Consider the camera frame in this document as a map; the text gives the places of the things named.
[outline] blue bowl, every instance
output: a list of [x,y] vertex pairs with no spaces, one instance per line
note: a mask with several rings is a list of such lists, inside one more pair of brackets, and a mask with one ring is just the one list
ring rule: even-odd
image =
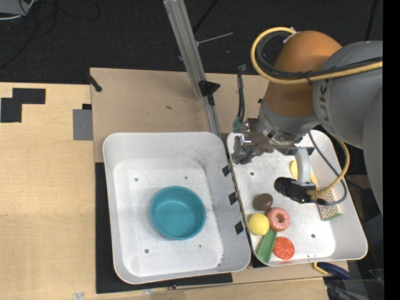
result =
[[173,240],[194,237],[206,222],[206,208],[199,196],[181,186],[160,190],[151,201],[150,215],[157,230]]

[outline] gray metal device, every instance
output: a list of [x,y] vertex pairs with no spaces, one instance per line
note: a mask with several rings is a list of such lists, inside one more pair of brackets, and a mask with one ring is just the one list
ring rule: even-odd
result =
[[186,68],[196,99],[204,98],[206,114],[212,133],[221,137],[221,130],[213,102],[210,103],[209,96],[204,96],[199,83],[206,81],[203,64],[201,62],[198,45],[194,38],[193,30],[189,21],[188,12],[183,0],[163,0],[169,21],[174,31],[177,45]]

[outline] dark background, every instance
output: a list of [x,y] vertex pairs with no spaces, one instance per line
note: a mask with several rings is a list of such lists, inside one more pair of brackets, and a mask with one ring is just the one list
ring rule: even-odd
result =
[[[255,37],[275,26],[321,31],[343,46],[383,40],[383,0],[184,2],[193,27],[204,20],[195,32],[198,41],[233,32],[200,44],[206,73],[236,73],[250,63]],[[38,0],[28,15],[0,21],[0,81],[89,83],[90,67],[185,71],[176,48],[163,0]],[[350,149],[348,174],[365,174],[362,151]],[[383,269],[383,217],[371,191],[349,188],[361,193],[356,207],[370,242],[367,257],[349,266],[355,279],[367,281],[370,270]]]

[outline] black bracket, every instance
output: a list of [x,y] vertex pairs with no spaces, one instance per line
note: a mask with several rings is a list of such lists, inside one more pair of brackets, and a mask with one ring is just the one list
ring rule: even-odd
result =
[[215,82],[211,82],[211,81],[207,81],[207,80],[201,80],[199,82],[199,88],[201,91],[201,95],[203,97],[207,97],[208,103],[212,106],[215,106],[213,93],[216,92],[219,87],[221,87],[221,85],[218,83],[215,83]]

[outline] toy donut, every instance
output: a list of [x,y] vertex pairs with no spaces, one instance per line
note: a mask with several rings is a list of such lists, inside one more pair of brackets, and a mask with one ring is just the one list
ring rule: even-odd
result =
[[281,207],[272,207],[267,212],[269,227],[271,230],[279,232],[286,230],[290,225],[290,215]]

